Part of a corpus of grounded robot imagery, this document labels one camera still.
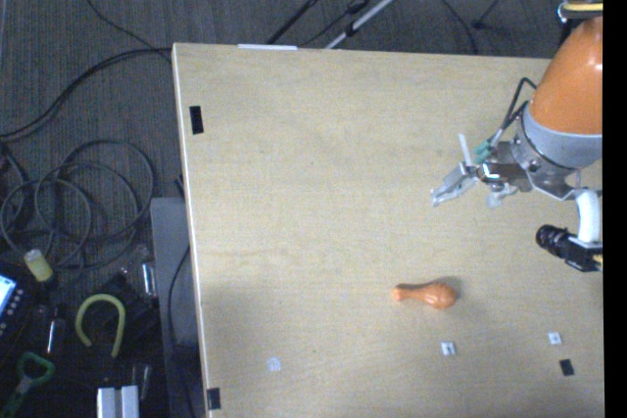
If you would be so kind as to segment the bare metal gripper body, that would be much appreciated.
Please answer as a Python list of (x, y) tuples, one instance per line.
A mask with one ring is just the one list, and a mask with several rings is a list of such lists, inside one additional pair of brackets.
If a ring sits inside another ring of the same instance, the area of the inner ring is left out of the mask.
[(476, 153), (476, 163), (478, 179), (490, 188), (489, 201), (534, 190), (567, 201), (577, 192), (567, 178), (578, 170), (549, 161), (526, 137), (513, 137), (495, 145), (488, 142), (482, 154)]

